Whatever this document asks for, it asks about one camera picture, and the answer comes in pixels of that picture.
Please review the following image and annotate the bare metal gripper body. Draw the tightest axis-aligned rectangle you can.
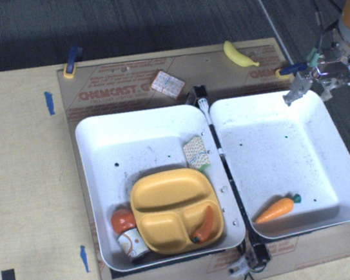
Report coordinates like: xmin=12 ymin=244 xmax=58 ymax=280
xmin=307 ymin=50 xmax=350 ymax=92

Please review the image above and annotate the orange carrot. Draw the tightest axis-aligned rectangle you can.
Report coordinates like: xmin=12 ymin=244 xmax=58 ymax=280
xmin=251 ymin=192 xmax=305 ymax=225

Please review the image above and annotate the black block with thin wires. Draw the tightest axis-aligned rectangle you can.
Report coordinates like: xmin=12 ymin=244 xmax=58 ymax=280
xmin=185 ymin=83 xmax=211 ymax=108
xmin=247 ymin=240 xmax=273 ymax=268

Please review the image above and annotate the thin black and white rod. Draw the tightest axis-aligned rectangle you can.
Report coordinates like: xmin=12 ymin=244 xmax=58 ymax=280
xmin=197 ymin=92 xmax=260 ymax=251

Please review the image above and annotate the white and green patterned carton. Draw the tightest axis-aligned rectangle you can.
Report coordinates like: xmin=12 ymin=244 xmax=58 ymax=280
xmin=181 ymin=134 xmax=213 ymax=175

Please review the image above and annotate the white plastic tray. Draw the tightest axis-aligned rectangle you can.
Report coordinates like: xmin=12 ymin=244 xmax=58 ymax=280
xmin=72 ymin=95 xmax=251 ymax=277
xmin=206 ymin=79 xmax=350 ymax=247

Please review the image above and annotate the brown cardboard board, red print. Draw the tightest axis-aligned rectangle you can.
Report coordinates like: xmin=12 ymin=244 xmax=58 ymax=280
xmin=55 ymin=26 xmax=350 ymax=280

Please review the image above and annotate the yellow banana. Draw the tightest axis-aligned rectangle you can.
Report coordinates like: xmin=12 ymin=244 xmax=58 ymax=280
xmin=222 ymin=36 xmax=261 ymax=72

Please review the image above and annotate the bottle with orange cap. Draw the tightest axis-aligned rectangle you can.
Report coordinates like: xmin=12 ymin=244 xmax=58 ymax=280
xmin=108 ymin=205 xmax=153 ymax=266

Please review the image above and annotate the orange chili pepper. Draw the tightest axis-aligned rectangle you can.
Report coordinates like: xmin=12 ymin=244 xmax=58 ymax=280
xmin=185 ymin=204 xmax=219 ymax=246

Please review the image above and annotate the yellow divided plate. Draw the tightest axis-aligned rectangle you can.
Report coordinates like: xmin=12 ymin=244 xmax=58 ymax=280
xmin=126 ymin=163 xmax=229 ymax=261

